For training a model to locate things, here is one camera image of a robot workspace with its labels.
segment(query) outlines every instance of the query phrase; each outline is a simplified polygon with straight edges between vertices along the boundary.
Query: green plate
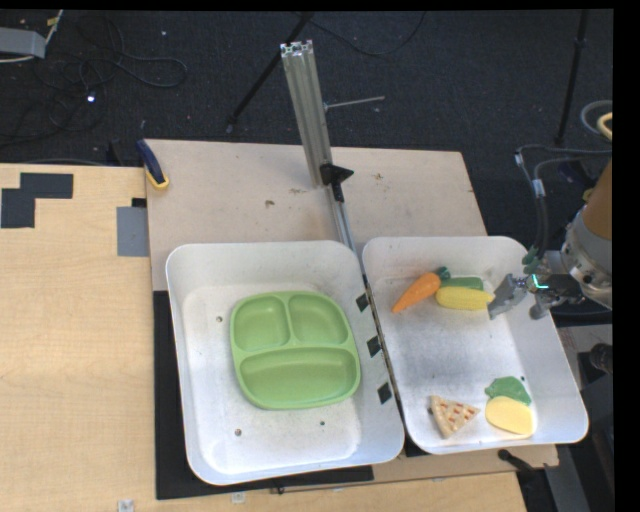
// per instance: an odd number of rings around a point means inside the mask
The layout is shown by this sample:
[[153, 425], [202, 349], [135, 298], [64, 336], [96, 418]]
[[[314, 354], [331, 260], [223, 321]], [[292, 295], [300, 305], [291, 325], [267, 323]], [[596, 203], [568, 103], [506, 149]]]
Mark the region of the green plate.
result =
[[231, 314], [231, 351], [244, 395], [263, 409], [340, 402], [360, 384], [360, 359], [342, 308], [316, 292], [253, 295]]

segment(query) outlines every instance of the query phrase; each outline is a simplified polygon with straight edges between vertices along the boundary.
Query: white tray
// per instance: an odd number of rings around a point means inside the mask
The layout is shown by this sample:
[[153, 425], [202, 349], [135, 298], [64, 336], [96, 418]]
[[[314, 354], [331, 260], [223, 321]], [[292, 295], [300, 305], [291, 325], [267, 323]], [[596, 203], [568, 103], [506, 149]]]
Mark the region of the white tray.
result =
[[[363, 263], [397, 385], [407, 432], [434, 454], [508, 446], [574, 443], [588, 416], [550, 315], [532, 320], [532, 295], [490, 320], [486, 310], [458, 311], [424, 300], [400, 313], [391, 307], [420, 274], [446, 266], [452, 276], [478, 276], [493, 292], [504, 276], [522, 274], [526, 249], [505, 237], [375, 238]], [[523, 438], [484, 418], [484, 389], [514, 376], [532, 398], [536, 431]], [[428, 413], [431, 394], [467, 402], [481, 413], [444, 439]]]
[[[334, 241], [189, 244], [167, 259], [186, 452], [198, 477], [228, 485], [395, 458], [404, 427], [356, 255]], [[361, 382], [348, 399], [301, 410], [252, 405], [237, 383], [230, 347], [233, 306], [273, 291], [325, 293], [345, 312]], [[381, 401], [379, 389], [391, 395]]]

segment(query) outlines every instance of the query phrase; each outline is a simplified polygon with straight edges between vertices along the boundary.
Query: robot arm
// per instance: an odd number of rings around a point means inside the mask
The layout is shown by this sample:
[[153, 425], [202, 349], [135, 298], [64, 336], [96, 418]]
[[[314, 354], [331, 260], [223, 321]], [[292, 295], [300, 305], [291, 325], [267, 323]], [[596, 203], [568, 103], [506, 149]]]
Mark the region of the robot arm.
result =
[[533, 255], [523, 260], [523, 276], [509, 274], [488, 305], [494, 319], [528, 293], [536, 304], [532, 318], [545, 316], [549, 309], [565, 302], [577, 304], [589, 298], [613, 309], [612, 284], [612, 160], [600, 175], [591, 195], [568, 225], [560, 251], [545, 251], [540, 261]]

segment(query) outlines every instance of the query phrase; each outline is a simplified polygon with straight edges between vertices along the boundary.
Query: yellow corn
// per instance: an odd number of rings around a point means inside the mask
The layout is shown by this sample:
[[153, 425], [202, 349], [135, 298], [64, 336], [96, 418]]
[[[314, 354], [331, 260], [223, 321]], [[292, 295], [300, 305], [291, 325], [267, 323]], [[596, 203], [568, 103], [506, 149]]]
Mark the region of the yellow corn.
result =
[[436, 292], [436, 301], [442, 307], [451, 309], [485, 309], [493, 300], [493, 295], [483, 290], [445, 286]]

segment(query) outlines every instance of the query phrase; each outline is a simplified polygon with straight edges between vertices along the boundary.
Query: box cutter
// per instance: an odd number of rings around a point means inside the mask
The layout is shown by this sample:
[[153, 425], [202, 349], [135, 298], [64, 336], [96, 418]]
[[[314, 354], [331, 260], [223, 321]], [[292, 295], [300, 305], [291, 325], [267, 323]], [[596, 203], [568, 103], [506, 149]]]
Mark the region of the box cutter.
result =
[[147, 179], [158, 190], [165, 189], [169, 186], [169, 178], [162, 172], [162, 168], [158, 163], [158, 159], [151, 151], [151, 148], [144, 140], [136, 142], [136, 150], [142, 158], [145, 166]]

